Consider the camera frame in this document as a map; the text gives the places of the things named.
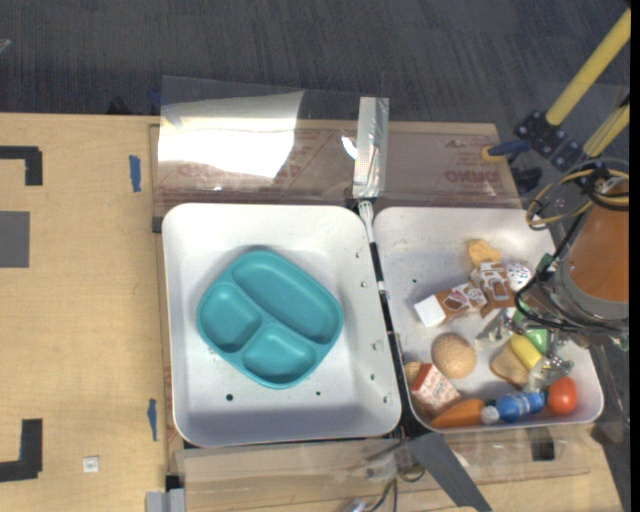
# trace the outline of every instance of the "red tomato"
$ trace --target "red tomato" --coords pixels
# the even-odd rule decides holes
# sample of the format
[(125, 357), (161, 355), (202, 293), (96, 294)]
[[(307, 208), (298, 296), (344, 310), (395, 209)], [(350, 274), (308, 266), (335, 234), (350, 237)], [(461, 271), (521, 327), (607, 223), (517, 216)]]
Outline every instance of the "red tomato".
[(571, 414), (578, 403), (576, 383), (571, 377), (561, 377), (549, 386), (547, 407), (559, 416)]

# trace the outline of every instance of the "yellow rod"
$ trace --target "yellow rod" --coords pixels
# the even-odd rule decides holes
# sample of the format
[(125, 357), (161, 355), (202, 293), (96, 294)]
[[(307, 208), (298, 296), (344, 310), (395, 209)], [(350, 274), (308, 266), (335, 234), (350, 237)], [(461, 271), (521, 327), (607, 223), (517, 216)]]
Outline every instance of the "yellow rod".
[(584, 152), (591, 158), (601, 155), (604, 149), (611, 144), (611, 141), (629, 124), (630, 114), (631, 103), (611, 112), (604, 123), (584, 143)]
[(631, 8), (627, 8), (547, 111), (545, 117), (549, 124), (560, 126), (630, 38)]

